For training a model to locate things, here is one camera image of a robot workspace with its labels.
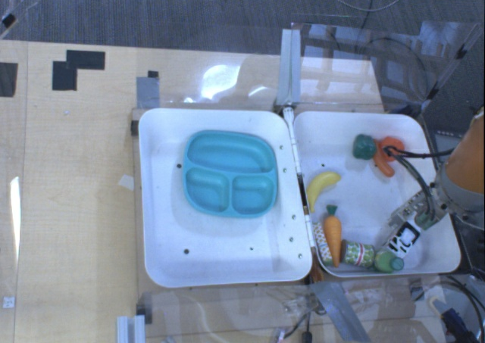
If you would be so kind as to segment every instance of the bottle cap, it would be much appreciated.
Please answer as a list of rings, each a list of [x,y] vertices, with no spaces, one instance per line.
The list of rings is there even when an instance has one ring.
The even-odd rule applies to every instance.
[[[393,268],[393,270],[402,270],[402,268],[404,267],[404,260],[402,258],[399,258],[399,257],[394,257],[390,261],[390,264],[391,264],[391,267]]]

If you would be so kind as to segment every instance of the green can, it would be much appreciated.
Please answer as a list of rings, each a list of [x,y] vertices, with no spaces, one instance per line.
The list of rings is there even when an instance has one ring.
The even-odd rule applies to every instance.
[[[342,240],[340,261],[357,267],[372,267],[374,265],[374,246],[360,242]]]

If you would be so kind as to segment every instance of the toy banana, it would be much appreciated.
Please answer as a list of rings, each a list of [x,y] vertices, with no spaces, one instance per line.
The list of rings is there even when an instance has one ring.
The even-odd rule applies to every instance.
[[[328,186],[331,186],[338,182],[340,179],[340,175],[336,172],[322,172],[318,174],[316,177],[308,185],[306,189],[306,196],[308,199],[308,205],[310,208],[310,212],[315,211],[315,202],[317,201],[318,196],[320,193]]]

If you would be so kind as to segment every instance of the orange carrot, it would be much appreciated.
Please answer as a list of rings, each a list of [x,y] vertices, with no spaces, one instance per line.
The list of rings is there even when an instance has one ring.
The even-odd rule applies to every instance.
[[[342,247],[342,224],[335,216],[336,206],[327,206],[328,217],[324,220],[324,234],[327,245],[332,255],[333,265],[339,267],[340,249]]]
[[[384,157],[384,151],[379,145],[379,142],[377,140],[374,140],[377,146],[376,153],[373,157],[374,163],[377,165],[377,168],[379,168],[380,172],[384,174],[384,176],[387,177],[393,177],[394,176],[394,169],[387,163],[386,158]]]
[[[395,137],[385,137],[384,139],[382,139],[382,141],[379,143],[379,145],[382,149],[384,149],[387,146],[393,146],[394,148],[399,149],[400,151],[404,151],[404,144],[402,143],[402,141],[400,139],[396,139]],[[384,158],[386,159],[386,161],[394,161],[395,160],[395,158],[393,156],[389,156],[384,150],[383,150],[383,153],[384,153]]]

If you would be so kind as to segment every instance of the white sticker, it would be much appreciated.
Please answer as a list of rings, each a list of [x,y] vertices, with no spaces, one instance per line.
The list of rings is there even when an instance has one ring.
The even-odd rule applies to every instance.
[[[3,308],[15,308],[15,297],[3,297]]]
[[[118,182],[118,185],[124,187],[125,189],[129,189],[130,191],[134,191],[135,179],[133,176],[123,175]]]

